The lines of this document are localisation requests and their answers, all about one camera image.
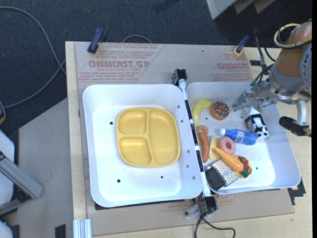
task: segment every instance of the dark gray carpet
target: dark gray carpet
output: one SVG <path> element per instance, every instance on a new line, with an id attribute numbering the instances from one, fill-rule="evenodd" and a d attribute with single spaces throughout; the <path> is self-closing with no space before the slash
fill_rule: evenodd
<path id="1" fill-rule="evenodd" d="M 33 15 L 44 27 L 60 62 L 65 41 L 92 41 L 95 30 L 108 30 L 107 42 L 142 35 L 153 43 L 236 45 L 257 27 L 261 46 L 273 47 L 272 33 L 287 23 L 312 18 L 312 0 L 277 0 L 260 14 L 253 5 L 237 15 L 230 7 L 212 20 L 206 0 L 0 0 Z M 129 42 L 145 42 L 129 39 Z M 250 41 L 247 46 L 254 46 Z M 10 135 L 66 98 L 61 71 L 37 92 L 58 68 L 40 27 L 29 16 L 0 9 L 0 100 L 7 107 L 0 129 Z"/>

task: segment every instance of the bottle cap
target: bottle cap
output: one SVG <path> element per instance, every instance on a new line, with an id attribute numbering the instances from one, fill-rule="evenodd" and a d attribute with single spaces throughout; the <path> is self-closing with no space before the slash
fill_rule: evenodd
<path id="1" fill-rule="evenodd" d="M 226 129 L 225 128 L 219 129 L 219 136 L 225 136 L 225 134 L 226 134 Z"/>

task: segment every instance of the black cable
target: black cable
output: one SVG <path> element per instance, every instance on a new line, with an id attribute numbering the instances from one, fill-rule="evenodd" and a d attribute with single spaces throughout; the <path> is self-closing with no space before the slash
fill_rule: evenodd
<path id="1" fill-rule="evenodd" d="M 148 39 L 148 38 L 146 38 L 146 37 L 144 37 L 144 36 L 142 36 L 142 35 L 137 35 L 137 34 L 129 35 L 129 36 L 126 37 L 122 42 L 124 43 L 124 42 L 126 42 L 128 39 L 134 38 L 134 37 L 141 38 L 141 39 L 146 40 L 148 43 L 152 43 L 152 41 L 151 41 L 150 39 Z"/>
<path id="2" fill-rule="evenodd" d="M 199 227 L 199 224 L 200 224 L 200 222 L 202 221 L 202 219 L 203 219 L 203 216 L 201 215 L 201 216 L 199 217 L 199 219 L 198 219 L 198 222 L 197 222 L 196 226 L 195 226 L 194 238 L 197 238 L 198 227 Z"/>
<path id="3" fill-rule="evenodd" d="M 264 48 L 264 51 L 265 51 L 266 55 L 268 56 L 268 58 L 270 58 L 273 62 L 276 62 L 276 60 L 267 51 L 267 48 Z"/>
<path id="4" fill-rule="evenodd" d="M 236 231 L 235 231 L 234 228 L 218 228 L 218 227 L 215 227 L 214 225 L 212 225 L 211 223 L 209 223 L 207 220 L 205 220 L 203 215 L 201 215 L 201 216 L 199 217 L 198 222 L 197 222 L 197 224 L 196 224 L 196 226 L 195 226 L 194 238 L 197 238 L 198 227 L 199 227 L 199 225 L 200 225 L 200 223 L 201 223 L 202 220 L 203 220 L 206 224 L 208 224 L 209 226 L 211 226 L 211 227 L 214 228 L 214 229 L 217 229 L 217 230 L 232 230 L 232 231 L 233 231 L 233 236 L 232 236 L 232 238 L 235 238 L 235 236 L 236 236 Z"/>
<path id="5" fill-rule="evenodd" d="M 210 224 L 207 220 L 205 220 L 203 217 L 202 217 L 203 221 L 206 222 L 206 224 L 208 224 L 209 226 L 211 226 L 212 228 L 214 229 L 218 229 L 218 230 L 232 230 L 233 231 L 233 236 L 232 238 L 235 238 L 236 236 L 236 231 L 234 230 L 234 228 L 217 228 L 215 227 L 214 225 Z"/>
<path id="6" fill-rule="evenodd" d="M 261 71 L 257 77 L 253 80 L 253 83 L 259 84 L 263 78 L 263 75 L 268 74 L 268 71 L 273 67 L 273 64 L 270 64 L 265 68 L 265 70 Z"/>
<path id="7" fill-rule="evenodd" d="M 62 63 L 59 62 L 59 60 L 58 60 L 58 58 L 57 58 L 57 55 L 56 55 L 56 53 L 55 53 L 55 51 L 54 51 L 54 48 L 53 48 L 53 46 L 52 46 L 52 43 L 51 43 L 51 41 L 50 41 L 50 39 L 49 39 L 49 37 L 48 37 L 48 35 L 47 35 L 47 33 L 46 33 L 44 27 L 40 24 L 40 22 L 39 22 L 34 16 L 32 16 L 31 14 L 29 14 L 28 12 L 26 12 L 26 11 L 24 11 L 24 10 L 21 10 L 21 9 L 15 8 L 15 7 L 11 7 L 11 6 L 0 6 L 0 9 L 16 10 L 16 11 L 22 12 L 22 13 L 24 13 L 25 15 L 29 16 L 30 18 L 32 18 L 32 19 L 38 24 L 38 26 L 40 27 L 40 29 L 41 29 L 42 32 L 44 33 L 44 35 L 45 35 L 45 37 L 46 37 L 46 40 L 48 41 L 48 44 L 49 44 L 49 46 L 50 46 L 51 52 L 53 53 L 53 56 L 54 56 L 54 58 L 55 58 L 55 60 L 56 60 L 56 62 L 57 62 L 57 64 L 58 64 L 58 69 L 56 70 L 55 74 L 50 78 L 50 80 L 49 80 L 40 90 L 38 90 L 37 92 L 35 92 L 35 93 L 32 94 L 31 96 L 29 96 L 29 97 L 27 97 L 27 98 L 25 98 L 25 99 L 23 99 L 23 100 L 21 100 L 21 101 L 19 101 L 19 102 L 16 102 L 16 103 L 14 103 L 14 104 L 7 105 L 7 106 L 4 106 L 4 107 L 3 107 L 4 109 L 8 109 L 8 108 L 12 108 L 12 107 L 15 107 L 15 106 L 17 106 L 17 105 L 20 105 L 20 104 L 22 104 L 22 103 L 24 103 L 24 102 L 26 102 L 26 101 L 32 99 L 33 97 L 35 97 L 36 95 L 38 95 L 40 92 L 42 92 L 42 91 L 54 80 L 54 78 L 57 76 L 57 74 L 58 74 L 58 72 L 59 72 L 60 70 L 62 70 L 62 71 L 64 72 L 64 74 L 66 74 L 66 71 L 65 71 L 65 69 L 63 68 L 63 65 L 64 65 L 64 63 L 65 63 L 65 60 L 64 60 Z"/>
<path id="8" fill-rule="evenodd" d="M 18 105 L 24 103 L 24 102 L 27 102 L 28 100 L 30 100 L 30 99 L 32 99 L 33 97 L 35 97 L 36 95 L 38 95 L 40 92 L 42 92 L 42 91 L 55 79 L 55 77 L 56 77 L 57 74 L 59 73 L 59 70 L 60 70 L 60 68 L 58 68 L 58 69 L 56 70 L 56 72 L 54 73 L 54 75 L 50 78 L 50 80 L 49 80 L 44 86 L 42 86 L 42 88 L 41 88 L 40 90 L 38 90 L 37 92 L 35 92 L 35 93 L 32 94 L 31 96 L 29 96 L 29 97 L 23 99 L 22 101 L 16 102 L 16 103 L 11 104 L 11 105 L 7 105 L 7 106 L 5 106 L 5 107 L 3 107 L 3 108 L 4 108 L 4 109 L 13 108 L 13 107 L 15 107 L 15 106 L 18 106 Z"/>
<path id="9" fill-rule="evenodd" d="M 273 26 L 272 26 L 273 29 L 276 29 L 275 28 L 275 22 L 276 22 L 277 16 L 278 16 L 279 12 L 282 11 L 283 9 L 289 10 L 288 7 L 281 7 L 280 9 L 277 10 L 277 12 L 276 12 L 276 14 L 274 16 L 274 19 L 273 19 Z"/>
<path id="10" fill-rule="evenodd" d="M 255 43 L 256 43 L 256 46 L 257 46 L 259 54 L 260 54 L 261 67 L 262 67 L 262 72 L 263 72 L 266 69 L 266 63 L 265 63 L 264 56 L 263 56 L 263 53 L 262 53 L 262 50 L 261 50 L 261 47 L 259 44 L 258 33 L 259 33 L 258 29 L 255 28 L 254 29 L 254 38 L 255 38 Z"/>

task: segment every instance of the pink donut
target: pink donut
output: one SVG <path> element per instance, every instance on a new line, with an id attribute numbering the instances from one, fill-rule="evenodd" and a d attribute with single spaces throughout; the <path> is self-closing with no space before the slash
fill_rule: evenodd
<path id="1" fill-rule="evenodd" d="M 236 145 L 230 137 L 222 137 L 217 141 L 217 147 L 233 155 L 236 152 Z"/>

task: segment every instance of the white tray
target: white tray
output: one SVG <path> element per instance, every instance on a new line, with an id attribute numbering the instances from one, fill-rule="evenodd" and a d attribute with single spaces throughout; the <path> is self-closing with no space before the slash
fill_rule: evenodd
<path id="1" fill-rule="evenodd" d="M 181 90 L 170 84 L 92 85 L 83 93 L 91 193 L 103 207 L 190 199 L 203 188 Z M 171 166 L 126 164 L 116 144 L 116 119 L 125 109 L 163 108 L 176 120 L 181 153 Z"/>
<path id="2" fill-rule="evenodd" d="M 221 127 L 226 129 L 242 129 L 247 131 L 244 119 L 249 108 L 233 111 L 232 105 L 241 93 L 250 90 L 249 82 L 195 82 L 187 87 L 187 95 L 191 108 L 200 99 L 210 99 L 212 102 L 225 102 L 230 109 L 229 116 L 224 120 L 214 119 L 208 109 L 202 111 L 198 124 L 205 125 L 212 135 L 219 137 Z M 257 140 L 249 146 L 236 143 L 237 155 L 249 159 L 252 173 L 247 179 L 238 179 L 228 187 L 217 190 L 218 194 L 231 194 L 254 190 L 267 190 L 296 186 L 301 174 L 287 138 L 285 129 L 278 120 L 280 114 L 276 105 L 269 105 L 261 111 L 262 118 L 269 132 L 269 137 L 263 141 Z"/>

